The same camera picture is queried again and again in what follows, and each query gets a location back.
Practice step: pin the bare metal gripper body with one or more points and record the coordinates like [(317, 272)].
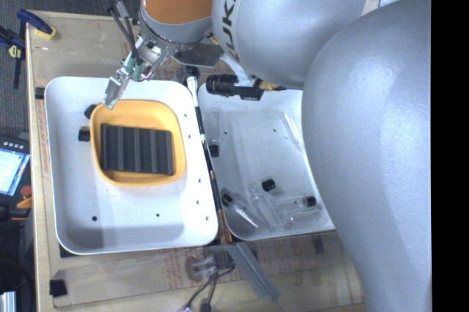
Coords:
[(150, 53)]

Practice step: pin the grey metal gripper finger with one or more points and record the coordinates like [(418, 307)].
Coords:
[(109, 98), (122, 84)]

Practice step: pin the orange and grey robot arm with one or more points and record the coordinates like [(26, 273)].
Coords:
[(293, 47)]

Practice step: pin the small black cap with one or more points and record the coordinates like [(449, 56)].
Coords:
[(89, 111), (84, 135)]

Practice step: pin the black ribbed block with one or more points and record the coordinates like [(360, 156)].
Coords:
[(135, 149)]

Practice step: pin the orange bowl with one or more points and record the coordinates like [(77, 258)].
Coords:
[(177, 142)]

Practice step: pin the thin black and white rod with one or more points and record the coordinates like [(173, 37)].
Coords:
[(205, 149)]

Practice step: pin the clear plastic bottle black cap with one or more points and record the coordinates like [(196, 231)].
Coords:
[(214, 142), (300, 201), (238, 209), (268, 185)]

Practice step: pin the white plastic tray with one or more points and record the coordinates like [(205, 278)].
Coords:
[(110, 215), (253, 142)]

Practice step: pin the brown cardboard board red print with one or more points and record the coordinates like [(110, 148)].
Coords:
[(110, 277)]

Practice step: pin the black cylinder on white bracket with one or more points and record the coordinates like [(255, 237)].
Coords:
[(223, 84)]

